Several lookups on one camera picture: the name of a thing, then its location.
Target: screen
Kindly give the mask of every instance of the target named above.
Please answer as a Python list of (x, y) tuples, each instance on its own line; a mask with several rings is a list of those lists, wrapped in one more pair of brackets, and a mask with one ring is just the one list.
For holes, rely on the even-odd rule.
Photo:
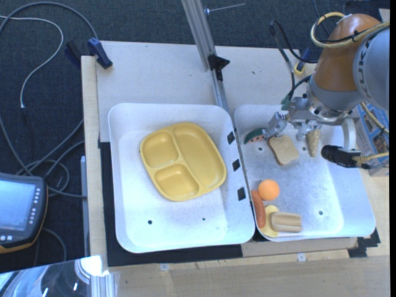
[(0, 228), (25, 231), (34, 184), (0, 180)]

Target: sausage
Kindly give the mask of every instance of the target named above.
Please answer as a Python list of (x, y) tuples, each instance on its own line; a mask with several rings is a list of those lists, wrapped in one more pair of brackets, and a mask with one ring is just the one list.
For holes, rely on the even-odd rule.
[(256, 213), (256, 222), (259, 228), (265, 226), (265, 207), (261, 196), (257, 190), (251, 191), (254, 211)]

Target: white tray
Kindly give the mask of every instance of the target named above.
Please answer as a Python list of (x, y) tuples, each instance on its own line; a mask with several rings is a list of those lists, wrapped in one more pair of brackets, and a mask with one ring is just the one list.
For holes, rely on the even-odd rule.
[(278, 105), (243, 105), (236, 109), (235, 124), (250, 190), (257, 189), (265, 178), (276, 180), (280, 195), (265, 205), (275, 205), (281, 212), (298, 213), (303, 230), (264, 237), (271, 241), (314, 238), (369, 236), (375, 229), (375, 218), (359, 169), (344, 168), (321, 156), (324, 145), (343, 145), (341, 126), (323, 126), (318, 153), (308, 152), (305, 140), (297, 141), (297, 130), (288, 124), (280, 135), (288, 135), (299, 151), (299, 158), (280, 166), (264, 140), (243, 144), (247, 133), (267, 127)]
[[(183, 202), (165, 199), (139, 155), (142, 139), (165, 126), (193, 122), (205, 129), (227, 167), (216, 190)], [(229, 114), (213, 105), (120, 103), (108, 115), (116, 236), (134, 253), (240, 244), (254, 233), (254, 218)], [(241, 188), (245, 198), (241, 197)]]

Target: orange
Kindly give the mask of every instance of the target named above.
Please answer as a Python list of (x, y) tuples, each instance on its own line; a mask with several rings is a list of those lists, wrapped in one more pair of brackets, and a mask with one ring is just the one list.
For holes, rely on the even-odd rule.
[(265, 179), (259, 184), (257, 191), (263, 200), (271, 201), (279, 196), (280, 188), (276, 181)]

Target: robotic hand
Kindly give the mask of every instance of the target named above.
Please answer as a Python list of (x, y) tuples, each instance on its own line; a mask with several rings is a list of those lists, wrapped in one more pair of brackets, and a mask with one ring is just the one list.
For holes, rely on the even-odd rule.
[[(341, 17), (328, 41), (315, 37), (316, 27), (326, 18)], [(323, 124), (342, 125), (344, 147), (327, 145), (322, 156), (344, 167), (362, 167), (356, 161), (353, 108), (367, 101), (389, 111), (389, 22), (364, 14), (333, 12), (322, 16), (311, 30), (312, 41), (323, 51), (309, 78), (306, 93), (286, 105), (286, 115), (275, 113), (264, 131), (267, 139), (281, 132), (287, 123), (297, 130), (298, 140)]]

